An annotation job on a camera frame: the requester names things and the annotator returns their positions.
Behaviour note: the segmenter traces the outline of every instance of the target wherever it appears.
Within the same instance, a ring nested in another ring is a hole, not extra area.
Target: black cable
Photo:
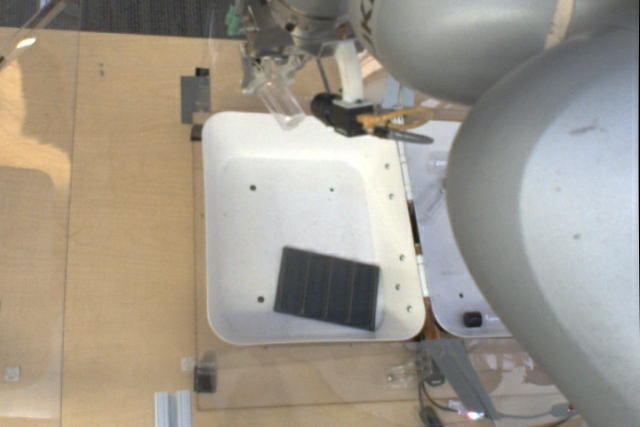
[[[419,416],[425,427],[444,427],[444,424],[438,417],[438,413],[436,413],[435,409],[432,407],[427,406],[422,408]]]
[[[420,383],[420,385],[418,386],[418,400],[420,402],[420,409],[424,410],[427,406],[425,404],[424,398],[426,398],[429,403],[435,407],[436,409],[439,409],[440,411],[445,411],[447,413],[459,413],[458,410],[447,407],[447,406],[443,406],[442,404],[438,404],[432,397],[431,395],[429,395],[429,392],[427,391],[426,388],[426,381],[422,381]],[[500,418],[513,418],[513,419],[522,419],[522,420],[534,420],[536,418],[541,418],[543,416],[547,416],[549,414],[551,414],[550,411],[547,411],[546,413],[541,413],[538,415],[508,415],[505,413],[500,413],[498,412],[498,414],[500,415]],[[578,413],[569,413],[566,417],[561,418],[560,420],[558,420],[555,423],[545,423],[542,425],[539,425],[538,427],[560,427],[561,425],[564,425],[565,423],[567,423],[569,420],[571,420],[572,418],[575,418],[576,416],[578,416]]]
[[[329,80],[327,79],[327,74],[324,71],[324,65],[320,58],[316,58],[316,63],[318,63],[318,70],[320,71],[320,77],[322,77],[322,83],[324,84],[324,89],[327,93],[331,94],[331,88],[329,87]]]
[[[433,407],[435,407],[436,409],[439,409],[440,411],[446,411],[447,413],[458,413],[457,409],[453,409],[451,407],[443,406],[442,404],[438,404],[435,400],[433,400],[433,398],[431,398],[431,395],[429,395],[429,392],[426,389],[426,382],[425,381],[422,381],[420,383],[420,386],[419,386],[419,389],[418,389],[418,400],[420,401],[420,407],[422,409],[425,408],[423,395],[431,403],[431,405]]]

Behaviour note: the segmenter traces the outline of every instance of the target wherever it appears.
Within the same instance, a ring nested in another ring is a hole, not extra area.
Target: wooden surface
[[[60,419],[77,37],[32,36],[0,67],[0,423],[49,427]]]
[[[78,48],[75,126],[63,117],[60,127],[61,133],[73,130],[73,148],[32,132],[38,143],[33,151],[20,164],[0,166],[44,169],[63,192],[71,172],[69,215],[63,210],[55,216],[69,222],[62,426],[152,426],[154,392],[191,389],[192,373],[181,363],[197,351],[194,146],[190,127],[180,124],[180,77],[195,67],[211,68],[217,109],[262,107],[238,92],[235,42],[82,33]],[[335,70],[329,72],[335,80]],[[36,65],[29,73],[47,77]],[[297,81],[302,96],[321,89],[314,67]],[[56,97],[68,100],[75,93],[51,87],[55,94],[41,103],[47,115],[55,114]],[[251,365],[242,372],[251,376]],[[325,378],[323,386],[331,382]],[[235,390],[238,397],[247,392],[271,390]],[[394,398],[405,400],[217,411],[198,410],[194,398],[193,418],[196,427],[419,425],[417,401],[401,395]],[[229,398],[236,407],[238,397]],[[0,427],[13,425],[30,424],[0,418]]]

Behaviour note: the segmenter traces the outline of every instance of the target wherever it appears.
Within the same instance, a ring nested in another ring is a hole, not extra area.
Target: white plastic tray
[[[224,112],[203,131],[207,311],[230,343],[399,341],[424,301],[395,143],[346,138],[314,118],[283,131],[267,114]],[[273,311],[282,248],[380,267],[376,330]]]
[[[432,137],[433,144],[406,145],[431,307],[438,324],[454,336],[508,337],[511,334],[489,306],[464,263],[441,193],[449,151],[459,128],[460,123],[432,121],[413,132]],[[476,311],[482,314],[482,326],[465,327],[464,313]]]

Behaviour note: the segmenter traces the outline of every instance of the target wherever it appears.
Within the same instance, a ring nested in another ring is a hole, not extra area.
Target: black rectangular object
[[[379,279],[375,265],[285,247],[274,310],[375,331]]]

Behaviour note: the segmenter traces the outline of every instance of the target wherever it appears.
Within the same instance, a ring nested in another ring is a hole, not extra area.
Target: clear acrylic panel
[[[0,0],[0,424],[60,425],[81,0]]]

